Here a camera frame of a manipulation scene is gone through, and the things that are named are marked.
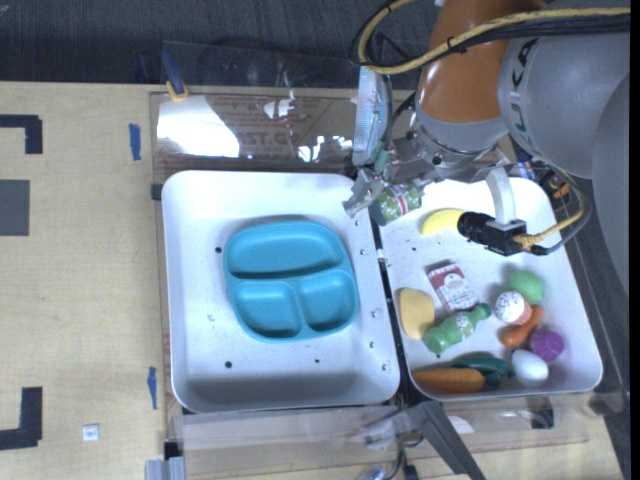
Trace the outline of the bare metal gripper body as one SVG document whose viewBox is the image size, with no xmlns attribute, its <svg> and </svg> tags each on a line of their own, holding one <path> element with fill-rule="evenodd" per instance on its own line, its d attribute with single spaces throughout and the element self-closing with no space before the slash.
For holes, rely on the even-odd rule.
<svg viewBox="0 0 640 480">
<path fill-rule="evenodd" d="M 427 136 L 406 134 L 391 141 L 383 179 L 391 184 L 444 180 L 473 183 L 507 163 L 508 156 L 497 146 L 468 152 L 445 147 Z"/>
</svg>

